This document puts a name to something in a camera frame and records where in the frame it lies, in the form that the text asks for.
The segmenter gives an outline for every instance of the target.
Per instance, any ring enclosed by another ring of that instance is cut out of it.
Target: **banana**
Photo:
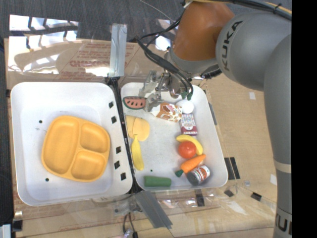
[[[197,155],[201,155],[203,154],[203,146],[201,145],[201,143],[195,139],[193,136],[190,136],[190,135],[186,135],[186,134],[182,134],[182,135],[179,135],[176,137],[176,140],[178,142],[184,142],[184,141],[191,141],[193,142],[195,145],[196,145],[196,154]]]

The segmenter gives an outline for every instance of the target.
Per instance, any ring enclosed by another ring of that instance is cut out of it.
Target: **orange plate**
[[[50,124],[42,148],[42,163],[54,175],[76,181],[102,176],[110,152],[110,137],[101,126],[72,116]]]

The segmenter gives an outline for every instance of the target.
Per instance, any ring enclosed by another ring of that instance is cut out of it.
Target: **gray robot arm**
[[[264,92],[277,176],[274,238],[292,237],[291,22],[267,12],[232,18],[216,44],[221,71]]]

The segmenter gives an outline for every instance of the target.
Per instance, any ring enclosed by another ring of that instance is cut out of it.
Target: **toy carrot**
[[[180,170],[176,171],[175,174],[177,177],[181,177],[183,173],[187,174],[191,170],[193,170],[198,164],[203,161],[206,157],[206,154],[198,155],[194,158],[191,158],[180,165]]]

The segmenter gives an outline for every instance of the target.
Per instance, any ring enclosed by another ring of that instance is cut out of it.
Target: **toy tomato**
[[[196,145],[191,141],[183,141],[178,145],[178,153],[185,159],[190,159],[196,154]]]

